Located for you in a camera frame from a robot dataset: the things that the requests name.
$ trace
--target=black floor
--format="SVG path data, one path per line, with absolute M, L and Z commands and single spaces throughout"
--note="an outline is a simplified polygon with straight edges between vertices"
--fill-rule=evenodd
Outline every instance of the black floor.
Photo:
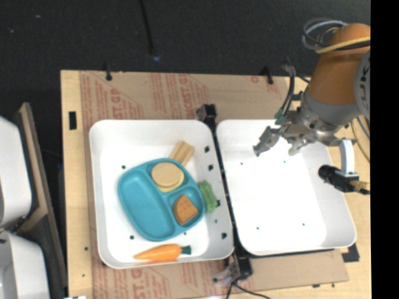
M 111 70 L 256 75 L 267 65 L 286 75 L 289 56 L 310 75 L 317 57 L 300 42 L 306 21 L 371 18 L 371 0 L 143 2 L 151 39 L 139 0 L 0 0 L 0 115 L 31 104 L 56 212 L 60 70 L 101 70 L 107 60 Z

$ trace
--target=blue divided tray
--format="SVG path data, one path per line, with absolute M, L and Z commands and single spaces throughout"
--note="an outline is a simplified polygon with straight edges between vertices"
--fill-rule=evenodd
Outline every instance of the blue divided tray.
M 161 192 L 151 178 L 155 165 L 169 162 L 177 165 L 185 175 L 181 186 L 171 192 Z M 187 231 L 205 213 L 202 193 L 194 179 L 179 162 L 161 158 L 129 169 L 118 182 L 118 195 L 126 215 L 137 231 L 152 241 L 162 241 Z M 198 215 L 180 225 L 173 214 L 176 200 L 186 195 L 198 210 Z

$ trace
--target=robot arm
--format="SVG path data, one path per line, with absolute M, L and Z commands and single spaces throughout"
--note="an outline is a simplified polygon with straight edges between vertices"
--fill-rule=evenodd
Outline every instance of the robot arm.
M 334 32 L 323 43 L 313 39 L 309 33 L 326 25 L 332 28 L 323 31 Z M 370 26 L 365 24 L 344 24 L 340 21 L 310 21 L 304 27 L 302 38 L 304 45 L 320 54 L 312 78 L 300 96 L 300 107 L 289 110 L 293 91 L 295 68 L 288 62 L 284 68 L 290 76 L 290 87 L 282 108 L 277 113 L 276 124 L 279 128 L 266 128 L 254 146 L 257 156 L 271 149 L 283 137 L 291 144 L 290 155 L 297 154 L 300 149 L 316 141 L 326 146 L 340 146 L 342 170 L 328 169 L 330 173 L 340 171 L 338 177 L 345 177 L 346 183 L 356 180 L 353 172 L 351 145 L 356 140 L 340 139 L 335 136 L 345 125 L 359 115 L 370 119 Z M 322 173 L 327 180 L 326 169 Z M 357 187 L 338 188 L 349 191 Z

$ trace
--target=orange carrot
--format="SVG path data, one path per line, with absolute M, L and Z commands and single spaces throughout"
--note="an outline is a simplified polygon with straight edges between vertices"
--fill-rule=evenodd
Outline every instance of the orange carrot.
M 191 247 L 180 247 L 176 244 L 161 245 L 137 254 L 135 259 L 165 262 L 177 259 L 180 254 L 191 255 Z

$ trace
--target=wooden table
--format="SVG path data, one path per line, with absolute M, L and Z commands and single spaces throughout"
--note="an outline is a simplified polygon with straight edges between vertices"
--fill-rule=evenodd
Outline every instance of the wooden table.
M 305 83 L 297 79 L 298 90 Z M 82 95 L 80 71 L 61 71 L 62 129 L 64 146 L 65 213 L 67 235 L 67 270 L 69 295 L 93 298 L 93 281 L 90 246 L 89 211 L 82 121 Z M 70 124 L 70 112 L 76 117 L 77 127 Z M 355 121 L 351 127 L 338 133 L 339 137 L 357 137 L 355 166 L 360 178 L 370 180 L 370 143 Z M 338 148 L 329 148 L 333 163 L 340 167 Z M 272 299 L 365 299 L 371 298 L 371 241 L 370 196 L 346 194 L 347 204 L 357 228 L 356 245 L 360 261 L 347 263 L 349 281 L 320 287 L 300 287 L 261 292 Z M 231 298 L 252 298 L 248 294 L 231 295 Z

